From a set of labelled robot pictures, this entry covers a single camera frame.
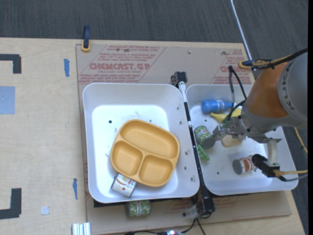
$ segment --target green can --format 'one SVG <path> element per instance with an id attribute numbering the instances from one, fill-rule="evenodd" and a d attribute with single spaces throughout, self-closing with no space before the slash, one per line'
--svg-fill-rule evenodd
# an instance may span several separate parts
<path id="1" fill-rule="evenodd" d="M 194 133 L 196 136 L 197 144 L 200 144 L 203 149 L 209 149 L 215 144 L 214 137 L 204 125 L 198 126 L 194 130 Z"/>
<path id="2" fill-rule="evenodd" d="M 149 200 L 135 200 L 127 202 L 126 215 L 128 217 L 147 216 L 151 212 Z"/>

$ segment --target blue bottle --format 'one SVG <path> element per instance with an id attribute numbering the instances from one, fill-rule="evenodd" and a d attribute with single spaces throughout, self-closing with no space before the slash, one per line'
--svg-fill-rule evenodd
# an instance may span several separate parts
<path id="1" fill-rule="evenodd" d="M 231 102 L 225 102 L 224 100 L 205 100 L 201 105 L 203 113 L 222 113 L 228 108 L 231 108 Z"/>

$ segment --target white can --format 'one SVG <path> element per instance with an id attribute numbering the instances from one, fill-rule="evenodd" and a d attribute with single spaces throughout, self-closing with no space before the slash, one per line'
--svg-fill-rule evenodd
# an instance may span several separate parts
<path id="1" fill-rule="evenodd" d="M 137 183 L 136 181 L 118 173 L 118 175 L 114 177 L 114 181 L 111 186 L 111 189 L 119 193 L 122 193 L 123 195 L 127 197 L 130 197 L 134 191 L 136 183 Z"/>
<path id="2" fill-rule="evenodd" d="M 243 174 L 252 171 L 255 166 L 252 163 L 252 156 L 235 159 L 233 161 L 233 169 L 237 174 Z"/>

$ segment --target black corner marker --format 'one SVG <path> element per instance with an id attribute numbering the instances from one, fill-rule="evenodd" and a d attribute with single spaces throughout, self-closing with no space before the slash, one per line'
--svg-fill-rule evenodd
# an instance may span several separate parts
<path id="1" fill-rule="evenodd" d="M 0 210 L 0 219 L 20 217 L 22 213 L 22 189 L 11 189 L 10 209 Z"/>
<path id="2" fill-rule="evenodd" d="M 18 54 L 0 54 L 0 61 L 13 62 L 13 74 L 21 74 L 22 64 L 21 57 Z"/>

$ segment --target plastic tray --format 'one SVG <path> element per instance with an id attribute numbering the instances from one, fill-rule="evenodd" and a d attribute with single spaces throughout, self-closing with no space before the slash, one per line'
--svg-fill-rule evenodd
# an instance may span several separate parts
<path id="1" fill-rule="evenodd" d="M 83 91 L 88 157 L 88 186 L 101 203 L 183 198 L 199 190 L 198 170 L 180 91 L 169 84 L 94 83 Z M 179 141 L 179 158 L 169 181 L 160 187 L 137 184 L 131 197 L 111 189 L 117 171 L 110 154 L 118 131 L 139 119 L 171 132 Z"/>
<path id="2" fill-rule="evenodd" d="M 116 171 L 151 187 L 170 180 L 178 157 L 179 142 L 172 133 L 138 119 L 123 124 L 111 150 Z"/>
<path id="3" fill-rule="evenodd" d="M 248 95 L 252 86 L 244 86 Z M 234 86 L 235 100 L 240 102 L 244 99 L 240 87 Z M 209 114 L 201 111 L 203 100 L 223 99 L 231 101 L 229 85 L 192 85 L 186 91 L 191 122 L 194 129 L 204 125 L 213 133 L 218 122 Z M 294 171 L 295 166 L 281 127 L 276 131 L 267 133 L 269 138 L 281 139 L 277 144 L 277 162 L 282 171 Z M 265 191 L 290 190 L 297 186 L 298 180 L 283 182 L 277 178 L 266 177 L 261 170 L 257 169 L 249 173 L 238 175 L 235 173 L 232 163 L 235 159 L 249 155 L 261 154 L 268 157 L 266 144 L 258 143 L 246 138 L 241 144 L 224 147 L 220 141 L 216 141 L 207 154 L 208 162 L 201 161 L 201 168 L 205 186 L 216 195 L 247 194 Z M 294 178 L 295 175 L 286 175 L 286 178 Z"/>

